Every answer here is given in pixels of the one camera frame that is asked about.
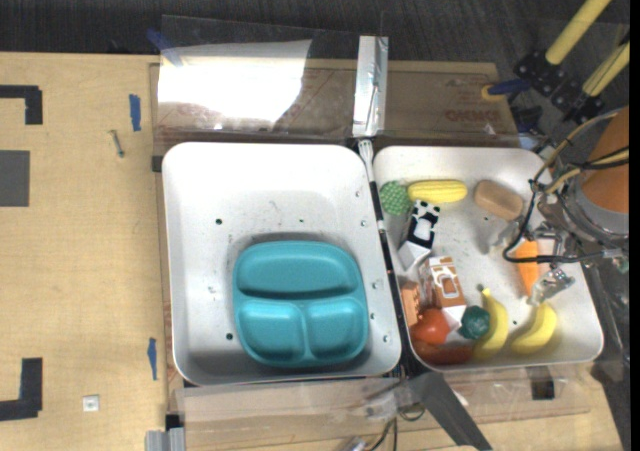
yellow banana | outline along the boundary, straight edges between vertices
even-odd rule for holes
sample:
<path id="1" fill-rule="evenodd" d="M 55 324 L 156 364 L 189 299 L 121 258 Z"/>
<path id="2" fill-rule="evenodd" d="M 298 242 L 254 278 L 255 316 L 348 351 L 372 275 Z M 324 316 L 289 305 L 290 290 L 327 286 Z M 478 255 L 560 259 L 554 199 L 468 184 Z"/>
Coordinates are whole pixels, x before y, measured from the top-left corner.
<path id="1" fill-rule="evenodd" d="M 557 322 L 558 317 L 548 304 L 538 305 L 533 325 L 524 334 L 514 339 L 511 349 L 521 355 L 537 352 L 549 342 Z"/>
<path id="2" fill-rule="evenodd" d="M 482 290 L 484 308 L 489 313 L 489 331 L 476 341 L 473 356 L 479 360 L 486 360 L 498 353 L 509 335 L 509 315 L 507 309 L 491 296 L 488 288 Z"/>

toy tomato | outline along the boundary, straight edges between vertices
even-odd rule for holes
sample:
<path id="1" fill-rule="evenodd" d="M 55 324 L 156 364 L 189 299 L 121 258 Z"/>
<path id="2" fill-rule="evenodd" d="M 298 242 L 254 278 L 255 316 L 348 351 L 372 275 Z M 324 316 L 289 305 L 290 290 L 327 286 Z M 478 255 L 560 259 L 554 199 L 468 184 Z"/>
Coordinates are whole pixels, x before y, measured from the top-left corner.
<path id="1" fill-rule="evenodd" d="M 422 341 L 413 341 L 416 355 L 429 365 L 452 366 L 464 364 L 473 357 L 473 347 L 462 346 L 433 346 Z"/>
<path id="2" fill-rule="evenodd" d="M 411 327 L 411 337 L 427 344 L 443 344 L 447 340 L 450 328 L 447 318 L 440 309 L 425 309 L 420 319 Z"/>

black metal bracket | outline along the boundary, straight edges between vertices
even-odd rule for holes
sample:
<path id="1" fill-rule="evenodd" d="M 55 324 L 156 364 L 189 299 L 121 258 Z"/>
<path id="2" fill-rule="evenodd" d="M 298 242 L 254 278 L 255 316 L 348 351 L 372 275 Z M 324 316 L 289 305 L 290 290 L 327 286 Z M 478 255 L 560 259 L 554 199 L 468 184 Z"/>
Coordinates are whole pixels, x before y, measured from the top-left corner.
<path id="1" fill-rule="evenodd" d="M 409 388 L 457 446 L 473 446 L 480 451 L 493 449 L 441 373 L 412 378 Z"/>
<path id="2" fill-rule="evenodd" d="M 527 368 L 531 380 L 531 398 L 534 400 L 551 400 L 556 397 L 553 376 L 547 366 L 531 366 Z"/>
<path id="3" fill-rule="evenodd" d="M 540 50 L 529 53 L 516 64 L 513 72 L 520 79 L 528 81 L 536 92 L 551 97 L 567 81 L 568 76 L 562 67 L 549 63 L 545 53 Z"/>
<path id="4" fill-rule="evenodd" d="M 37 85 L 0 85 L 0 99 L 24 99 L 24 123 L 42 125 L 42 90 Z"/>
<path id="5" fill-rule="evenodd" d="M 541 50 L 529 53 L 516 64 L 513 72 L 564 113 L 565 122 L 574 120 L 580 124 L 598 115 L 604 109 L 602 99 L 585 94 L 578 80 L 570 77 L 560 65 L 549 63 L 545 53 Z"/>
<path id="6" fill-rule="evenodd" d="M 151 171 L 160 174 L 162 173 L 162 160 L 164 156 L 151 156 Z"/>
<path id="7" fill-rule="evenodd" d="M 42 410 L 42 358 L 22 359 L 20 396 L 0 401 L 0 421 L 16 421 L 38 417 Z"/>

teal plate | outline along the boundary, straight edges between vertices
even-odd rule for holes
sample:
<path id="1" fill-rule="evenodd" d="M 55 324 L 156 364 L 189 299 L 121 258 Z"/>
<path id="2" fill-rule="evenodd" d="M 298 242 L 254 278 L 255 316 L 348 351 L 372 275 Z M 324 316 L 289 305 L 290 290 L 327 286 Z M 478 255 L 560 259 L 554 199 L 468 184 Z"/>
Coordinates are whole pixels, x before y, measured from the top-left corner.
<path id="1" fill-rule="evenodd" d="M 367 300 L 351 255 L 328 243 L 247 248 L 233 270 L 233 310 L 244 350 L 274 367 L 323 367 L 363 350 Z"/>

green toy pepper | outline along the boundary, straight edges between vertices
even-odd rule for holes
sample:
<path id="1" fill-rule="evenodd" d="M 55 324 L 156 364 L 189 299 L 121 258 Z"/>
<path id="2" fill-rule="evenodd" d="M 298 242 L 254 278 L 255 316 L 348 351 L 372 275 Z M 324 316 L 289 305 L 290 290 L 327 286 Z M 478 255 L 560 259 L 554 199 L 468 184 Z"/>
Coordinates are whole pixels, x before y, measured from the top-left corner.
<path id="1" fill-rule="evenodd" d="M 467 307 L 462 316 L 462 327 L 458 333 L 467 339 L 480 339 L 489 331 L 489 313 L 482 307 Z"/>

